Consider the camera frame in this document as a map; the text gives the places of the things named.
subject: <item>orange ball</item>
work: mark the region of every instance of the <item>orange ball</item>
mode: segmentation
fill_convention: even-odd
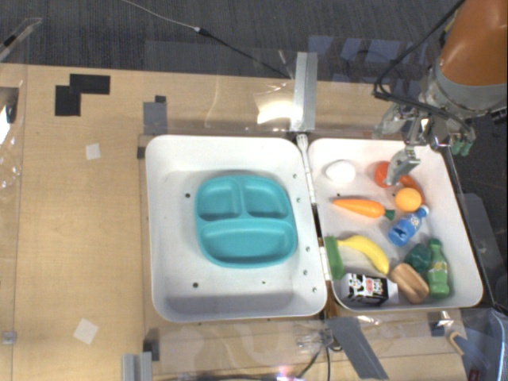
[[[395,195],[395,205],[403,212],[414,212],[421,205],[421,195],[412,187],[403,187]]]

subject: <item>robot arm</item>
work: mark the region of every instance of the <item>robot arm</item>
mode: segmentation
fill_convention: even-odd
[[[455,17],[445,29],[446,43],[421,81],[417,102],[388,94],[380,86],[387,71],[375,85],[375,96],[394,104],[373,136],[396,133],[410,123],[406,147],[395,154],[388,168],[388,185],[420,164],[415,145],[429,144],[434,150],[451,147],[454,155],[466,156],[475,132],[465,121],[506,108],[508,0],[459,0],[450,13]]]

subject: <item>toy carrot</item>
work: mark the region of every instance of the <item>toy carrot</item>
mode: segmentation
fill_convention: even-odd
[[[385,210],[379,202],[367,199],[336,199],[333,201],[335,206],[344,207],[352,212],[362,214],[367,217],[386,216],[389,220],[393,220],[394,211]]]

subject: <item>gray carpet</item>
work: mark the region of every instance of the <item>gray carpet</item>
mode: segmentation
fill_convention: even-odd
[[[361,66],[365,61],[360,61],[360,68],[351,69],[345,64],[344,69],[341,55],[348,50],[348,38],[363,43],[414,41],[455,2],[132,1],[163,16],[208,29],[283,73],[289,72],[291,66],[283,63],[277,50],[289,52],[288,58],[297,51],[314,50],[320,54],[320,79],[364,82],[375,76],[362,73],[367,69]],[[210,38],[117,0],[0,0],[2,36],[26,17],[44,19],[31,39],[28,58],[31,64],[277,76],[259,62],[240,56]],[[436,55],[433,48],[436,39],[434,36],[429,42],[425,61],[405,70],[412,75],[410,79],[417,80]],[[386,46],[390,51],[394,45]],[[386,49],[379,53],[387,54]],[[410,92],[411,87],[406,86],[405,90]],[[506,125],[494,126],[489,118],[474,124],[478,140],[471,155],[467,159],[457,158],[456,165],[464,191],[474,192],[483,199],[506,265]]]

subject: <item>green toy bottle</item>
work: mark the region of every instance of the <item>green toy bottle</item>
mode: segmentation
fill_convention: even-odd
[[[450,287],[448,286],[448,263],[441,254],[441,246],[441,242],[436,238],[429,241],[432,259],[427,271],[427,283],[430,289],[429,295],[433,298],[446,298],[450,293]]]
[[[404,262],[413,267],[418,274],[423,274],[429,267],[431,259],[432,252],[430,249],[418,243],[407,253]]]

